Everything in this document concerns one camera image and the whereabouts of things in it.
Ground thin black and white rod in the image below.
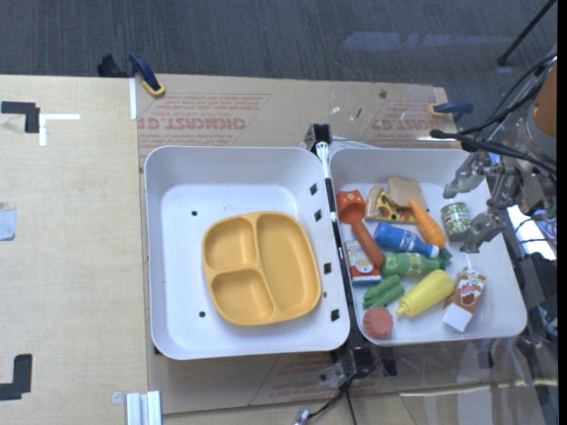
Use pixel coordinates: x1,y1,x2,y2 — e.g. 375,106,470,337
315,141,357,350

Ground yellow bottle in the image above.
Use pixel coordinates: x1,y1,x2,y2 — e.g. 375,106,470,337
394,268,456,318

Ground brown cardboard board red print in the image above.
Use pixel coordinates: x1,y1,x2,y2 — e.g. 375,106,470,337
136,73,526,415

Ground orange sausage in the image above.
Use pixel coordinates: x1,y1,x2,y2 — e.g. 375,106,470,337
351,217,386,267

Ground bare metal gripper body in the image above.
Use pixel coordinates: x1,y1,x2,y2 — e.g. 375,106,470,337
485,148,558,216

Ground brown and white carton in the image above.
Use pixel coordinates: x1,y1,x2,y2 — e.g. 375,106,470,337
442,267,488,333

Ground brown bread slice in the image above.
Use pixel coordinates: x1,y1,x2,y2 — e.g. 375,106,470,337
386,175,429,213

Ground blue bottle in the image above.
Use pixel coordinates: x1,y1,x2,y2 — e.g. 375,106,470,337
373,221,441,260

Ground orange carrot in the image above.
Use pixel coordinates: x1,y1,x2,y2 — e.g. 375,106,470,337
408,197,454,261

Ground green beans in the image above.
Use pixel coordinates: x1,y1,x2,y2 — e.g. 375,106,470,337
361,274,406,310

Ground black block with thin wires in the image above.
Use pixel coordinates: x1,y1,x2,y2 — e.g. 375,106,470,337
304,123,333,151
330,345,398,383

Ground white plastic tray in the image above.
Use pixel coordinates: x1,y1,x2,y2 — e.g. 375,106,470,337
329,147,529,347
144,145,352,361

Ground pizza slice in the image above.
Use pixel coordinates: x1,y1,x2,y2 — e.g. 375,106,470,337
364,183,418,225

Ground red and white can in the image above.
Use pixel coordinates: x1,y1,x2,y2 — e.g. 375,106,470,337
343,239,383,287

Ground green bottle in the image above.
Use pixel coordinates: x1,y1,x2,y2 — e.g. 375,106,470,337
379,251,447,279

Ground green can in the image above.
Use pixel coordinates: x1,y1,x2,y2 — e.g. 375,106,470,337
439,201,472,243

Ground yellow divided plate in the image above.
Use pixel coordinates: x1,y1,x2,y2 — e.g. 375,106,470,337
201,211,323,327

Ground red round biscuit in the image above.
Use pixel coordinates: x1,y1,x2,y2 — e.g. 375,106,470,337
361,305,395,340

